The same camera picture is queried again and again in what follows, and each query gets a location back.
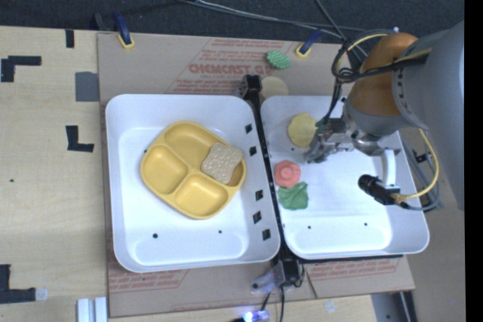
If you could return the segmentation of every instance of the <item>table surface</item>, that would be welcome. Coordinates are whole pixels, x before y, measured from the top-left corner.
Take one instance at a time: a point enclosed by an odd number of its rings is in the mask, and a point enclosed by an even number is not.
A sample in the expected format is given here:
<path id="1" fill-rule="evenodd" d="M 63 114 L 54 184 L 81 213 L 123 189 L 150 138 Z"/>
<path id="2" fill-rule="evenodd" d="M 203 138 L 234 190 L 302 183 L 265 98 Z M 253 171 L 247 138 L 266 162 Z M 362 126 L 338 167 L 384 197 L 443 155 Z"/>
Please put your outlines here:
<path id="1" fill-rule="evenodd" d="M 0 90 L 0 264 L 10 288 L 46 288 L 45 301 L 0 305 L 0 320 L 75 320 L 77 299 L 107 296 L 106 239 L 98 102 L 75 101 L 75 74 L 97 73 L 96 32 L 0 27 L 0 57 L 42 56 L 17 66 Z M 94 151 L 67 152 L 66 125 Z M 327 308 L 331 301 L 334 308 Z M 268 309 L 278 317 L 280 305 Z M 246 307 L 123 317 L 130 320 L 232 320 Z M 371 296 L 285 304 L 284 320 L 375 321 Z"/>

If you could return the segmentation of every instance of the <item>beige round object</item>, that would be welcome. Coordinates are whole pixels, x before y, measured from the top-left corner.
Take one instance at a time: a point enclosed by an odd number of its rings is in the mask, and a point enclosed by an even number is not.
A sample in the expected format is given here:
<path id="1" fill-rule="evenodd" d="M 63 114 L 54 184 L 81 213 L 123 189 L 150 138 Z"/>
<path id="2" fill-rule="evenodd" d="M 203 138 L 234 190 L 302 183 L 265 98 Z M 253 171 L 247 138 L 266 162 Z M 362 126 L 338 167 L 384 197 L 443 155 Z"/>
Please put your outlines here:
<path id="1" fill-rule="evenodd" d="M 262 79 L 262 90 L 260 92 L 262 100 L 266 100 L 271 96 L 287 95 L 288 87 L 280 78 L 269 76 Z"/>
<path id="2" fill-rule="evenodd" d="M 316 122 L 317 120 L 306 112 L 294 116 L 287 128 L 291 142 L 300 148 L 308 148 L 317 130 Z"/>

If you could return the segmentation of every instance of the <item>blue clamp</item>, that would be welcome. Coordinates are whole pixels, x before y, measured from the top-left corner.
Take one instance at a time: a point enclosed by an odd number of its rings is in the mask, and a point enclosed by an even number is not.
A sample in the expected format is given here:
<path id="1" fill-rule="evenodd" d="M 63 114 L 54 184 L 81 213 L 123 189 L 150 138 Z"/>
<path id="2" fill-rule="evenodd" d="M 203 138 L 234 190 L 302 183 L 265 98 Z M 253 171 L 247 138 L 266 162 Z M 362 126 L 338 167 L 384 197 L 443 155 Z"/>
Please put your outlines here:
<path id="1" fill-rule="evenodd" d="M 302 43 L 299 47 L 295 49 L 295 55 L 297 55 L 297 57 L 301 59 L 309 55 L 310 46 L 316 43 L 323 33 L 324 30 L 322 29 L 314 31 L 311 36 L 305 41 L 305 43 Z"/>
<path id="2" fill-rule="evenodd" d="M 129 33 L 128 25 L 126 24 L 124 17 L 117 11 L 112 13 L 112 17 L 114 18 L 115 24 L 119 30 L 118 39 L 121 42 L 122 47 L 125 50 L 130 50 L 136 43 Z"/>

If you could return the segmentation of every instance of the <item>green object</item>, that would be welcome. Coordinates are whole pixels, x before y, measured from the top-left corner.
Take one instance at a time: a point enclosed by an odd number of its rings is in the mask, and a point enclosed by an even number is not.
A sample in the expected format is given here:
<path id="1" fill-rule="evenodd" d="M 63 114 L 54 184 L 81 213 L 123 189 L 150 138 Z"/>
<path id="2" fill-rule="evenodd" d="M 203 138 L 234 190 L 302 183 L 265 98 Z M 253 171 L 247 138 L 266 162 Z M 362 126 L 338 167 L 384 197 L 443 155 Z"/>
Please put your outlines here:
<path id="1" fill-rule="evenodd" d="M 304 210 L 309 205 L 307 183 L 299 182 L 292 188 L 278 188 L 278 199 L 286 210 Z"/>
<path id="2" fill-rule="evenodd" d="M 266 53 L 266 60 L 276 69 L 286 69 L 290 66 L 290 60 L 281 51 L 274 50 Z"/>

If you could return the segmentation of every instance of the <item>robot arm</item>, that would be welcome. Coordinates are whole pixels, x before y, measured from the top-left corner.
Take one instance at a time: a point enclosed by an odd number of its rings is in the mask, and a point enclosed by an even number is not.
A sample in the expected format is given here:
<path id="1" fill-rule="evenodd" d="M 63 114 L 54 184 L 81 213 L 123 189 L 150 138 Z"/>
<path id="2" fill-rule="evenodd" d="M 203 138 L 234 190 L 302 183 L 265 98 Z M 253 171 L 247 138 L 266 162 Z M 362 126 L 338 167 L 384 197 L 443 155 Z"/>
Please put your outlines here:
<path id="1" fill-rule="evenodd" d="M 386 34 L 357 76 L 338 71 L 337 58 L 334 63 L 341 83 L 355 83 L 342 116 L 326 116 L 317 123 L 307 162 L 322 162 L 331 153 L 352 149 L 382 155 L 382 137 L 403 127 L 419 127 L 431 133 L 435 153 L 463 209 L 464 22 L 420 39 Z"/>

